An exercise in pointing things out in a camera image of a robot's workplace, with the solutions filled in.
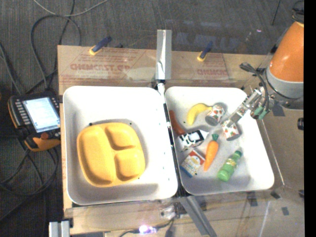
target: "handheld controller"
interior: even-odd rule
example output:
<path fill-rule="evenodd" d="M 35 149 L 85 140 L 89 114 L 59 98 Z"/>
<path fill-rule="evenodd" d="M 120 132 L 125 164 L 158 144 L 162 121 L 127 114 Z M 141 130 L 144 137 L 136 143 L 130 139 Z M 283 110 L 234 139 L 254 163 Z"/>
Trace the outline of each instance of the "handheld controller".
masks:
<path fill-rule="evenodd" d="M 15 128 L 31 151 L 60 144 L 59 104 L 54 93 L 11 96 L 8 108 Z"/>

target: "table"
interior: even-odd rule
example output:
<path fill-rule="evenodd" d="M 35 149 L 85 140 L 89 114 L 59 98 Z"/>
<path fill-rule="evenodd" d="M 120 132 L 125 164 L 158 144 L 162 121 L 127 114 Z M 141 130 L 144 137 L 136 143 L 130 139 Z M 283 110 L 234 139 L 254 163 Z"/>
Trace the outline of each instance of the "table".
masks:
<path fill-rule="evenodd" d="M 85 55 L 89 47 L 58 46 L 59 94 L 72 85 L 106 85 L 106 86 L 152 86 L 155 78 L 155 50 L 135 50 L 123 48 L 103 48 L 99 56 Z M 256 83 L 249 73 L 239 69 L 239 64 L 247 61 L 254 67 L 264 63 L 264 55 L 213 54 L 209 53 L 205 63 L 196 60 L 197 52 L 172 52 L 172 80 L 166 87 L 184 86 L 220 86 L 242 87 Z M 207 219 L 218 236 L 234 236 L 246 228 L 251 235 L 264 233 L 273 223 L 274 214 L 268 208 L 293 208 L 299 215 L 304 215 L 304 204 L 297 191 L 304 190 L 304 152 L 303 131 L 297 129 L 297 119 L 303 117 L 303 111 L 284 109 L 285 116 L 275 117 L 269 114 L 258 125 L 262 133 L 269 159 L 275 174 L 275 184 L 271 190 L 237 194 L 211 195 L 198 197 Z M 181 217 L 174 222 L 176 236 L 190 233 L 200 236 L 192 219 L 181 212 L 183 208 L 175 198 L 164 201 L 142 201 L 94 206 L 76 206 L 70 200 L 66 189 L 66 164 L 64 143 L 63 104 L 60 105 L 62 167 L 63 167 L 63 200 L 64 215 L 72 219 L 70 233 L 82 234 L 107 232 L 106 236 L 117 236 L 124 230 L 134 229 L 141 224 L 152 226 L 168 222 L 166 210 L 176 212 Z M 271 196 L 271 192 L 280 200 Z M 297 227 L 304 227 L 299 221 Z"/>

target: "screen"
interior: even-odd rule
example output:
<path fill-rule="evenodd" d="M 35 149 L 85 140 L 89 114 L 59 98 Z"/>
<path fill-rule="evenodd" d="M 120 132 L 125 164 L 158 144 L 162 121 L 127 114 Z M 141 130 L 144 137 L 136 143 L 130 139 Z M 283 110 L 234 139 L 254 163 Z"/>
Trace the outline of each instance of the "screen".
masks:
<path fill-rule="evenodd" d="M 60 128 L 59 116 L 49 97 L 22 102 L 28 112 L 36 132 Z"/>

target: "toy banana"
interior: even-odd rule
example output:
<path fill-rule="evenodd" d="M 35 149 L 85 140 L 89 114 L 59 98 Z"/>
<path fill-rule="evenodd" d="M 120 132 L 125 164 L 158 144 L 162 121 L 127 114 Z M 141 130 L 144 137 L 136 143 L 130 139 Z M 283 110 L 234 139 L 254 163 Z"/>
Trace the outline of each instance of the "toy banana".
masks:
<path fill-rule="evenodd" d="M 206 110 L 212 110 L 212 106 L 207 106 L 205 104 L 199 103 L 196 105 L 193 105 L 188 113 L 187 113 L 187 123 L 189 125 L 192 125 L 194 121 L 196 120 L 199 113 L 204 112 Z"/>

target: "gray carpet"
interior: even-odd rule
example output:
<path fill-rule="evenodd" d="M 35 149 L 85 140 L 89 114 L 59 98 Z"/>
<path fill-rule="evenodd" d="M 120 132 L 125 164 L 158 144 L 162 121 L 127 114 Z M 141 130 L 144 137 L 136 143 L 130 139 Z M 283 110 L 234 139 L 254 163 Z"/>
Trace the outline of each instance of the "gray carpet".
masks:
<path fill-rule="evenodd" d="M 72 0 L 37 0 L 56 14 L 68 15 Z M 87 10 L 103 0 L 75 0 L 74 14 Z M 91 11 L 71 19 L 79 26 L 82 46 L 93 46 L 106 36 L 109 46 L 155 49 L 157 29 L 172 30 L 172 50 L 201 51 L 214 43 L 212 52 L 267 54 L 292 23 L 292 8 L 300 0 L 281 0 L 274 24 L 272 19 L 278 0 L 109 0 Z M 304 9 L 304 3 L 295 5 Z M 31 49 L 30 31 L 41 17 L 49 15 L 33 0 L 0 0 L 0 44 L 22 93 L 29 92 L 41 79 L 40 68 Z M 34 30 L 34 46 L 46 75 L 53 72 L 56 45 L 77 45 L 79 38 L 72 23 L 60 17 L 40 21 Z M 58 93 L 57 73 L 49 86 Z M 44 90 L 40 83 L 31 92 Z M 10 135 L 7 100 L 17 94 L 3 60 L 0 60 L 0 180 L 9 176 L 24 155 Z M 43 179 L 54 170 L 48 153 L 31 153 Z M 10 181 L 14 190 L 33 191 L 40 186 L 29 158 L 19 174 Z M 48 222 L 60 221 L 62 211 L 61 169 L 52 185 L 42 194 L 23 203 L 0 221 L 0 236 L 48 236 Z M 22 197 L 0 190 L 0 218 L 22 201 Z"/>

